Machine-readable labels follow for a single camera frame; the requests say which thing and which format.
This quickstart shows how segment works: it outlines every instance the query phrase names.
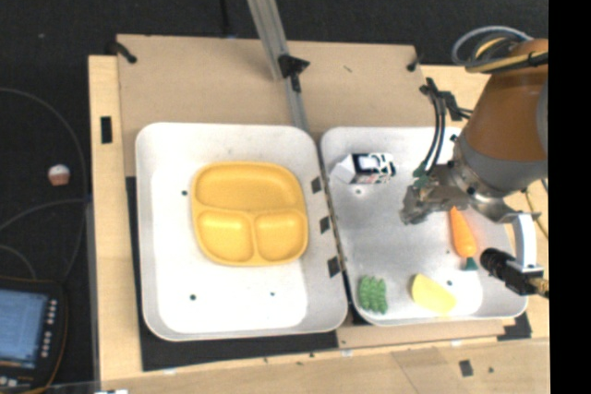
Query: orange divided plate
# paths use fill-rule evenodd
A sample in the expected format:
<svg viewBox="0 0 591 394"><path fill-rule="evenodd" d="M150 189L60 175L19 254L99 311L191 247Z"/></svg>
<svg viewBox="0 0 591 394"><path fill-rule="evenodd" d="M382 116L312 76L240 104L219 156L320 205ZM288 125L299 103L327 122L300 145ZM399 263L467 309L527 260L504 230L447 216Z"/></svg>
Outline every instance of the orange divided plate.
<svg viewBox="0 0 591 394"><path fill-rule="evenodd" d="M288 263L308 246L302 188L277 164L226 161L201 168L193 178L191 208L199 246L218 263Z"/></svg>

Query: white tray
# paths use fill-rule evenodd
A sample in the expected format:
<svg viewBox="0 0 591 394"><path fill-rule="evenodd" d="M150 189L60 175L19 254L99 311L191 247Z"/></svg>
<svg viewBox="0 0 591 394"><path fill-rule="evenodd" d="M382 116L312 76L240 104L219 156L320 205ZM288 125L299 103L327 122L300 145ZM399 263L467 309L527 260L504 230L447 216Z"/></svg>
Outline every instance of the white tray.
<svg viewBox="0 0 591 394"><path fill-rule="evenodd" d="M459 133L446 128L440 162L452 157L449 138ZM526 297L508 290L481 267L478 271L462 270L464 262L453 249L447 212L431 213L417 225L404 225L399 217L406 188L413 182L412 172L425 158L432 138L432 127L340 127L322 137L321 156L353 303L363 318L379 326L518 316L525 310ZM389 183L348 185L330 178L332 168L345 156L366 152L393 156L396 175ZM478 266L486 248L513 252L504 225L473 210L465 216L477 238ZM438 316L412 300L409 281L417 273L429 276L455 296L457 305L449 315ZM386 282L389 308L385 314L360 306L357 285L363 276Z"/></svg>
<svg viewBox="0 0 591 394"><path fill-rule="evenodd" d="M308 249L271 267L228 267L199 249L190 183L204 165L266 161L299 180L308 213ZM139 261L144 318L166 340L215 340L301 334L339 327L347 313L341 273L320 179L316 146L291 126L158 123L136 140Z"/></svg>

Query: device screen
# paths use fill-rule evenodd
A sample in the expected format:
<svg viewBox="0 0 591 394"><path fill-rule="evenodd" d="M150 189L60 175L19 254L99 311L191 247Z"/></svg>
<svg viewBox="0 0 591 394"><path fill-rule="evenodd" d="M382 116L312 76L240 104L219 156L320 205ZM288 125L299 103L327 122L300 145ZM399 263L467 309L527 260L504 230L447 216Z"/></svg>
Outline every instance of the device screen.
<svg viewBox="0 0 591 394"><path fill-rule="evenodd" d="M48 298L0 289L0 363L35 367Z"/></svg>

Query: black bracket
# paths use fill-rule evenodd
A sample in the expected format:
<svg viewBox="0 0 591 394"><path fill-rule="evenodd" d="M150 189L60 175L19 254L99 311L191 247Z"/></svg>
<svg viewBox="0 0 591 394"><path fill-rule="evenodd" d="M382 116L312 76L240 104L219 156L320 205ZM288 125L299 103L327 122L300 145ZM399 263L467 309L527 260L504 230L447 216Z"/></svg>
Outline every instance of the black bracket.
<svg viewBox="0 0 591 394"><path fill-rule="evenodd" d="M310 66L309 61L303 59L294 58L289 54L282 54L279 56L279 67L283 78L291 78L292 90L294 92L301 92L302 87L299 83L299 74Z"/></svg>

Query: orange carrot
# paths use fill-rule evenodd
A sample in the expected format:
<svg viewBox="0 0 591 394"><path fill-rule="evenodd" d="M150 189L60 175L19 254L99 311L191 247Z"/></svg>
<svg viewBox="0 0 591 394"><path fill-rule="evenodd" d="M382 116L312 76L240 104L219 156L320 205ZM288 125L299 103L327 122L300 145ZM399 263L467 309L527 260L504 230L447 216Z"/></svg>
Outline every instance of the orange carrot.
<svg viewBox="0 0 591 394"><path fill-rule="evenodd" d="M473 257L476 254L476 240L464 215L456 207L450 210L452 222L452 239L455 251L461 257Z"/></svg>

